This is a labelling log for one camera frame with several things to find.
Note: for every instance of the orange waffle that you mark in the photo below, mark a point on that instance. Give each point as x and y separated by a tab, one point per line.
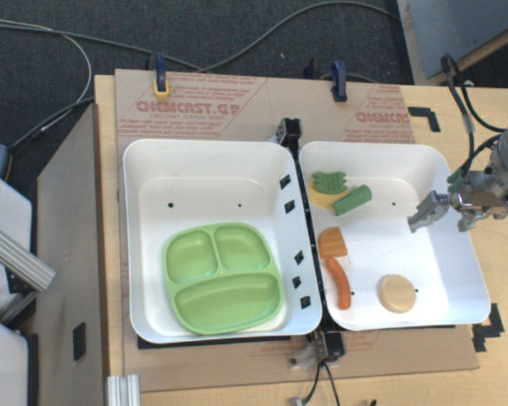
332	243

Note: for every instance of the green cucumber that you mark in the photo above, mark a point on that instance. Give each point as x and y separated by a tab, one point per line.
352	200

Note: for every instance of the thin black rod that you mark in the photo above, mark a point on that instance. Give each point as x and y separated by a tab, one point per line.
308	222

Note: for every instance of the orange sausage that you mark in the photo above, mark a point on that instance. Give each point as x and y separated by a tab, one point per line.
340	281

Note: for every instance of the brown cardboard board red print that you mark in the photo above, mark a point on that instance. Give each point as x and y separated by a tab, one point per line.
237	364

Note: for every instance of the beige round biscuit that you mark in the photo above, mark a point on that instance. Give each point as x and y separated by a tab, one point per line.
397	293

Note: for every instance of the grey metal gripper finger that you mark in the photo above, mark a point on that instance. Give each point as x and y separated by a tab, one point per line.
470	222
427	214

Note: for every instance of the green divided plate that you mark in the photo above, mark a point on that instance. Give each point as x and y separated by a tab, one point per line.
224	298

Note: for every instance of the white plastic tray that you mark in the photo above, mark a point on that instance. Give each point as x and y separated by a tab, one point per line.
389	243
203	171

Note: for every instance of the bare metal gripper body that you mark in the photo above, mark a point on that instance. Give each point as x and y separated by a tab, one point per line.
487	188

